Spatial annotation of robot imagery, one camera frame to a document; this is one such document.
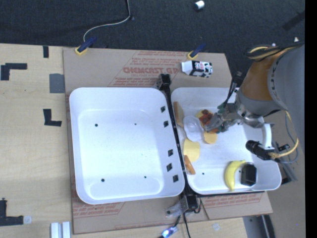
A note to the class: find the white plastic tray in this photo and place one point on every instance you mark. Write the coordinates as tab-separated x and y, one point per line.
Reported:
223	155
119	145

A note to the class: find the tan bread slice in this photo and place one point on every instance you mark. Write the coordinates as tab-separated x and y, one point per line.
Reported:
178	114

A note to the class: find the black can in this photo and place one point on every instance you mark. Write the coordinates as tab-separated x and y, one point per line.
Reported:
248	175

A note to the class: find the black cylinder on white bracket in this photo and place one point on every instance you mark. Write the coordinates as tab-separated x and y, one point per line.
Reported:
258	149

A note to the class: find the yellow banana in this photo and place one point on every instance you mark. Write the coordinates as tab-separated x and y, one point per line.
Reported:
231	173

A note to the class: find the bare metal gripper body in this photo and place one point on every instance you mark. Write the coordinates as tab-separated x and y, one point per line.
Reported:
244	116

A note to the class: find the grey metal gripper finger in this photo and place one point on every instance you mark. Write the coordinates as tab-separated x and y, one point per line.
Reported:
212	123
227	126

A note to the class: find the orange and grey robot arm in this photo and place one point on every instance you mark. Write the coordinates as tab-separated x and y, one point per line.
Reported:
284	83

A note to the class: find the yellow pizza slice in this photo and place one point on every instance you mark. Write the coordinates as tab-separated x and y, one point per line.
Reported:
210	138

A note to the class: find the white black milk carton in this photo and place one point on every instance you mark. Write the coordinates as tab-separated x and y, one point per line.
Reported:
198	69

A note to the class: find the small white can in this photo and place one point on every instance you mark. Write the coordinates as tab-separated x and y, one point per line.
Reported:
199	5

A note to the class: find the orange carrot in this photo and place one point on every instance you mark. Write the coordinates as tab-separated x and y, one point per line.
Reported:
189	166

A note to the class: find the brown cardboard board red print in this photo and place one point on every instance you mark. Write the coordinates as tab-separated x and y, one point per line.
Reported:
99	66

